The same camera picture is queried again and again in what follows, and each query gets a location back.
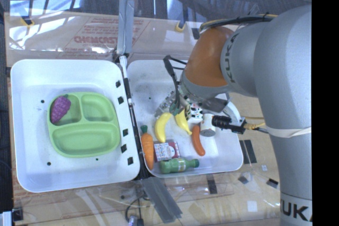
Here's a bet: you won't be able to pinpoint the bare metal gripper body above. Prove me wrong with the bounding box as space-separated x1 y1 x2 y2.
162 89 192 114

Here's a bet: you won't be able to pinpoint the yellow banana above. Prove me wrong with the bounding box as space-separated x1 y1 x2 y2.
154 112 173 143
174 108 193 136

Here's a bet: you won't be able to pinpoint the white plastic tray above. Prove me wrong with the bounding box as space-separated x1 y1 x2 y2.
10 58 141 193
126 59 244 178

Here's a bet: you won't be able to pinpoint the white carton with black spots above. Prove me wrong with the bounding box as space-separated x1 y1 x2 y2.
185 104 204 124

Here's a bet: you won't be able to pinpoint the thin black and white rod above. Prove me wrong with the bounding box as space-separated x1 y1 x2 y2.
119 55 145 178

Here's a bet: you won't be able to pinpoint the orange carrot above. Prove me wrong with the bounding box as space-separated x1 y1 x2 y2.
140 124 155 170

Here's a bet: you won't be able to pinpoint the red and white carton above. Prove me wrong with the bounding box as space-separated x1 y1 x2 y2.
153 141 181 162

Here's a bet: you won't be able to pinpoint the white can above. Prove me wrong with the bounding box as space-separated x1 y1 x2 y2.
199 113 217 138

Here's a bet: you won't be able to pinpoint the orange sausage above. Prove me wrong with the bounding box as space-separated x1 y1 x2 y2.
191 124 206 157

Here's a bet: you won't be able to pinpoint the green bottle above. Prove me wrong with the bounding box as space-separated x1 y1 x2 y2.
158 157 200 175

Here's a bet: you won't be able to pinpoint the green divided plate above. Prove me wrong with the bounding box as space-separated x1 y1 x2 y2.
47 91 122 158

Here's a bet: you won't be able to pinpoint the purple grapes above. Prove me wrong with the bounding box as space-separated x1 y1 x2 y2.
50 94 72 124

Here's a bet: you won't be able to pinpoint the brown cardboard board, red print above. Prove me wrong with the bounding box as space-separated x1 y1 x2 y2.
4 10 282 226

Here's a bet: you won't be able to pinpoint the black cylinder on white bracket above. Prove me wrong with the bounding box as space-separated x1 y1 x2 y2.
211 100 246 135

